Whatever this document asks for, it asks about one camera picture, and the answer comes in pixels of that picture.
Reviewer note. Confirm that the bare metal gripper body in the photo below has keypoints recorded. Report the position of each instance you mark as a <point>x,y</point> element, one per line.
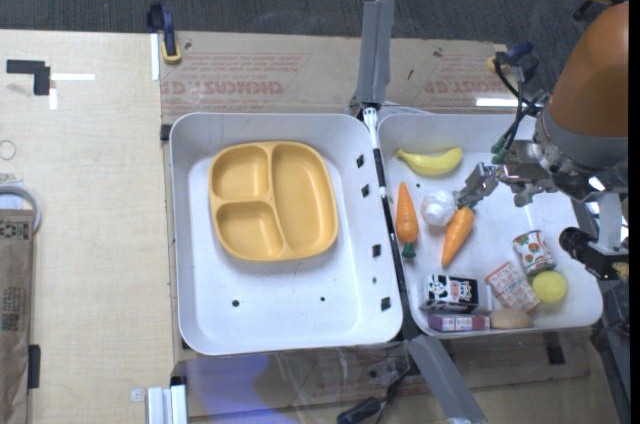
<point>537,169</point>

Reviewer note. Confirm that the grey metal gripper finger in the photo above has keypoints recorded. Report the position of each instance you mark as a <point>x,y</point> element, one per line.
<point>525,194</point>
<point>480,182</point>

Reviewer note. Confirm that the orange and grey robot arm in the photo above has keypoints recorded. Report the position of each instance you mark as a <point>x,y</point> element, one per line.
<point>592,82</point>

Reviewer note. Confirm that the white plastic tray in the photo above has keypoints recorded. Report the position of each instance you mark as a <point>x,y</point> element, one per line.
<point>280,302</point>
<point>500,232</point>

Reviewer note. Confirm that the yellow banana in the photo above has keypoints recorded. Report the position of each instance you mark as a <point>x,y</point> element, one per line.
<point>432,163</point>

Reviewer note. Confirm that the white garlic bulb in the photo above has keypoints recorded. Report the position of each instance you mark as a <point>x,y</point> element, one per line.
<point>436,209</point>

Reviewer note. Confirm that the orange carrot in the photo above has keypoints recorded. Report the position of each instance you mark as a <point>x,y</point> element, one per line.
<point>459,232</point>
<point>406,217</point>

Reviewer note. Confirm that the white can with orange print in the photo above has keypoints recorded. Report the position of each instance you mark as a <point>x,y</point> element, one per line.
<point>534,253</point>

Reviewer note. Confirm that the white and orange packet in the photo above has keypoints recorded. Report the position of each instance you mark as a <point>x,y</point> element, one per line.
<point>512,288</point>

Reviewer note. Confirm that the yellow ball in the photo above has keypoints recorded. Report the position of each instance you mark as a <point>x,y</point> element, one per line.
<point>549,287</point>

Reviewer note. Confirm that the black and white cow carton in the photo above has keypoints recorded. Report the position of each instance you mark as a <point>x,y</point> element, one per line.
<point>450,292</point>

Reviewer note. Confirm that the tan bread roll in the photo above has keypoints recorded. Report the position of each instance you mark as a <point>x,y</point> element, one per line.
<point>511,319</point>

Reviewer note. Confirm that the pink box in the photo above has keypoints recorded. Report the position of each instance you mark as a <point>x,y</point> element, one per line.
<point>457,323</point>

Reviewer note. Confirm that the yellow divided plate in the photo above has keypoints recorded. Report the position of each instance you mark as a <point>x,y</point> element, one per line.
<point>295,192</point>

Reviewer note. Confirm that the brown cardboard board red print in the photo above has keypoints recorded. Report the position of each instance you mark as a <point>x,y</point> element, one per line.
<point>260,77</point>

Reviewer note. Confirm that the brown paper bag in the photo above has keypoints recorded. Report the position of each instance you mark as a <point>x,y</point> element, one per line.
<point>14,312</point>

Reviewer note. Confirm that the black cylinder on white bracket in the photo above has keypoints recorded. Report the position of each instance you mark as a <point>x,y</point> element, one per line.
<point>587,249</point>

